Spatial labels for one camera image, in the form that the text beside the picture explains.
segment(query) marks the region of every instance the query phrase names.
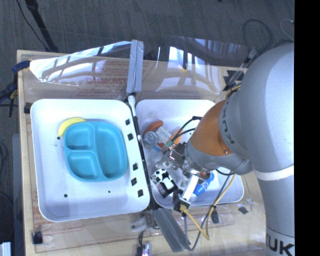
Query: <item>black pole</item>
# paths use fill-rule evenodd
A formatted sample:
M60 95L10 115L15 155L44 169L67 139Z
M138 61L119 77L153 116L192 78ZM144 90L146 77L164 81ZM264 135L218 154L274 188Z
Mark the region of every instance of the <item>black pole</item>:
M43 19L40 16L40 13L38 12L38 3L36 0L25 0L26 7L28 10L32 13L35 22L37 23L46 43L48 44L48 47L50 51L57 53L58 52L58 47L54 44L52 41L50 34L46 28L46 25L43 21Z

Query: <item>gray carpet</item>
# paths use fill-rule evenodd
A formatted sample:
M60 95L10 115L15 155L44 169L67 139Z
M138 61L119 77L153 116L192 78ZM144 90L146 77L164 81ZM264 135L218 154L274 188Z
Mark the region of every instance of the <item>gray carpet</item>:
M40 40L19 9L34 28ZM0 90L13 81L18 49L46 51L44 40L23 0L0 1ZM190 37L255 47L259 54L293 38L294 0L39 0L39 12L61 53L73 53L115 41L138 39L152 51L167 36ZM0 192L13 202L12 137L19 132L17 107L0 107L0 142L7 148ZM2 146L2 157L5 149ZM0 243L13 242L8 200L0 199Z

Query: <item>blue divided tray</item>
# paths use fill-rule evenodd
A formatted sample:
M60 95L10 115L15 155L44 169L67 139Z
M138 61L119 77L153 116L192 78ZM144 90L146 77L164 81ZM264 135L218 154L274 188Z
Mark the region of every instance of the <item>blue divided tray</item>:
M121 131L107 122L80 122L64 134L68 170L86 182L111 181L127 170L128 156Z

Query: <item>banana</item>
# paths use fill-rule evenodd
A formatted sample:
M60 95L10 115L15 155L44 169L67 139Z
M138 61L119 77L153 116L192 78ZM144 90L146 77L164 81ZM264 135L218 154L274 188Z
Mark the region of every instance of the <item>banana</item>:
M58 135L59 136L65 135L65 132L70 125L73 125L76 123L82 123L85 121L86 120L82 117L72 117L72 118L69 118L69 119L63 121L62 124L60 124L60 126L59 126Z

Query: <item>wooden table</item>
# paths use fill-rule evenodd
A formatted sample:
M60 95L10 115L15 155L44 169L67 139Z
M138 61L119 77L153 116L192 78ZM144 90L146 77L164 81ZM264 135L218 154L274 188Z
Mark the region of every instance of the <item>wooden table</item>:
M47 53L47 52L36 52L36 51L17 51L17 63L22 60L28 59L28 57L42 56L43 58L60 56L57 53ZM68 239L72 237L70 233L69 236L63 236L61 241L56 241L56 243L65 243L64 249L52 249L52 248L42 248L39 250L37 248L43 247L43 245L34 245L32 233L35 230L35 202L33 200L33 184L35 179L35 163L33 159L33 146L30 132L30 115L25 113L26 99L30 93L30 88L32 89L32 84L28 84L30 81L24 76L27 71L20 71L18 73L18 98L19 98L19 131L21 140L21 175L22 175L22 194L23 194L23 227L24 227L24 241L25 241L25 255L54 255L54 256L87 256L87 255L108 255L108 256L118 256L118 255L136 255L136 250L138 246L138 234L136 238L113 241L113 242L96 242L94 245L84 244L78 247L68 248ZM258 181L253 172L242 176L242 181L244 185L244 196L243 199L238 203L228 204L229 213L233 218L233 223L221 227L214 227L209 229L210 240L206 240L203 236L200 237L197 247L194 251L184 250L182 252L177 252L177 256L185 255L227 255L233 254L238 256L262 256L264 255L264 237L265 237L265 212L264 204L262 201L262 195L258 185ZM238 204L246 204L247 199L252 200L252 209L247 214L242 214L238 211ZM192 230L188 232L189 240L193 245L198 231ZM165 240L163 235L152 235L147 236L143 239L143 242L151 243L151 255L162 255L169 256L173 255L173 252Z

